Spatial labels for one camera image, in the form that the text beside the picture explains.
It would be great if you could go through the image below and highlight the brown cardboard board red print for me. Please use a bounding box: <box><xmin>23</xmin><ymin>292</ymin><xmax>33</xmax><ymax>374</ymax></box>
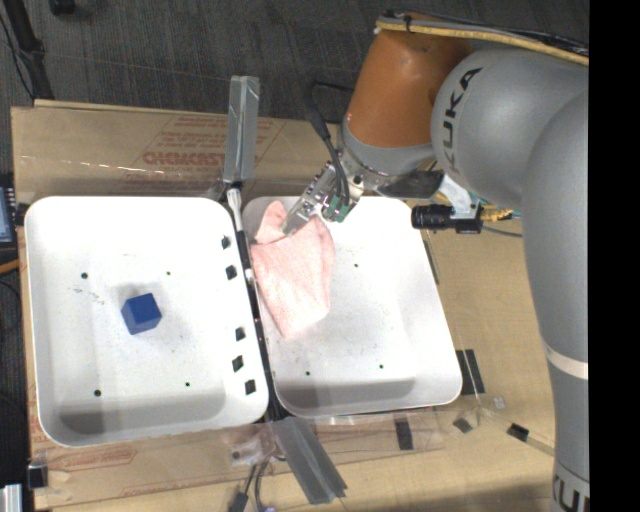
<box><xmin>9</xmin><ymin>98</ymin><xmax>554</xmax><ymax>512</ymax></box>

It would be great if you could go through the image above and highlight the pink cloth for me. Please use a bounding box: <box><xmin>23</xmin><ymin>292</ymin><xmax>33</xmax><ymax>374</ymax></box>
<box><xmin>248</xmin><ymin>199</ymin><xmax>337</xmax><ymax>341</ymax></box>

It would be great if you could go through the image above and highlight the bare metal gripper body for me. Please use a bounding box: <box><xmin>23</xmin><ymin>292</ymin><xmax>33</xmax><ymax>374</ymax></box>
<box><xmin>302</xmin><ymin>160</ymin><xmax>396</xmax><ymax>222</ymax></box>

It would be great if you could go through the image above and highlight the blue cube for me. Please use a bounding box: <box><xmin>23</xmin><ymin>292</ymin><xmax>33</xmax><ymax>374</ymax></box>
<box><xmin>120</xmin><ymin>292</ymin><xmax>164</xmax><ymax>336</ymax></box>

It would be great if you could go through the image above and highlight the white plastic tray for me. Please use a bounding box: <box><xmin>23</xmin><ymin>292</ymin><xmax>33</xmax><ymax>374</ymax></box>
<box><xmin>23</xmin><ymin>194</ymin><xmax>270</xmax><ymax>448</ymax></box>
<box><xmin>241</xmin><ymin>195</ymin><xmax>464</xmax><ymax>419</ymax></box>

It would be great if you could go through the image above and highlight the black cylinder on white bracket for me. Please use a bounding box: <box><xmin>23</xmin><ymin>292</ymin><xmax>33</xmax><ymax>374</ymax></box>
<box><xmin>410</xmin><ymin>172</ymin><xmax>485</xmax><ymax>236</ymax></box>

